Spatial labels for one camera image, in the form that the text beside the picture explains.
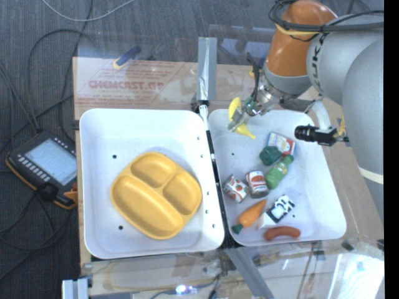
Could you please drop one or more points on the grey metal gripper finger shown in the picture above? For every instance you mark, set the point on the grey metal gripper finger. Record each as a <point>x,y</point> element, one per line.
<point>234,121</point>
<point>244,119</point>

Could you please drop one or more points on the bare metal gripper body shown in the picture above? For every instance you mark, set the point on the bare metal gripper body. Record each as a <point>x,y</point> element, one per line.
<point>265,96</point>

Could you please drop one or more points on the yellow banana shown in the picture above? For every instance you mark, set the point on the yellow banana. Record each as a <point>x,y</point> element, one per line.
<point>233,106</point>

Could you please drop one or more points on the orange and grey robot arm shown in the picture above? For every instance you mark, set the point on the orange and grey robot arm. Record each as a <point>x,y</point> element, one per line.
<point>339,61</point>

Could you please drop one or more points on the white and red juice carton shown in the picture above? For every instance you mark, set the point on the white and red juice carton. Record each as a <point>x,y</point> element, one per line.
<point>282,142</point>

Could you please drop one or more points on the green bottle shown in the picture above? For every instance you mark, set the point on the green bottle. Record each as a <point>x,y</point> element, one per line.
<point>275,174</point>

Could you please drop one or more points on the red and white can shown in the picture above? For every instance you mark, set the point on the red and white can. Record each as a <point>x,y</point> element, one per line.
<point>257,184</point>

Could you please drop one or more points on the white can with tomato print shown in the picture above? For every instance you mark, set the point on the white can with tomato print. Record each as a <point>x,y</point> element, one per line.
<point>235,189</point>

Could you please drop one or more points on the orange carrot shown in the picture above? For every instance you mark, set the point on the orange carrot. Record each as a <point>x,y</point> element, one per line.
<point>252,215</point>

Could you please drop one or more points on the black and white milk carton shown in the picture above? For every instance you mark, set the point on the black and white milk carton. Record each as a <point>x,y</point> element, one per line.
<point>279,210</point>

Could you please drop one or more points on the white plastic tray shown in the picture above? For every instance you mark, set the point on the white plastic tray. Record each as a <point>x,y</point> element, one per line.
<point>103,198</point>
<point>311,198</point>

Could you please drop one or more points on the brown cardboard board red print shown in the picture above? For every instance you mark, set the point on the brown cardboard board red print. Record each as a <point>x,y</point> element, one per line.
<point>131,86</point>

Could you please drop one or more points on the brown sausage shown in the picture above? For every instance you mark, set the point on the brown sausage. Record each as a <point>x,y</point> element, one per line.
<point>282,233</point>

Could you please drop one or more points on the yellow divided plate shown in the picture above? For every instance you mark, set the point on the yellow divided plate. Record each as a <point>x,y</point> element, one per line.
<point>146,204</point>

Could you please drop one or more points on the black cylinder on white bracket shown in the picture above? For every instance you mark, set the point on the black cylinder on white bracket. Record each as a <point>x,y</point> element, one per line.
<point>313,133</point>

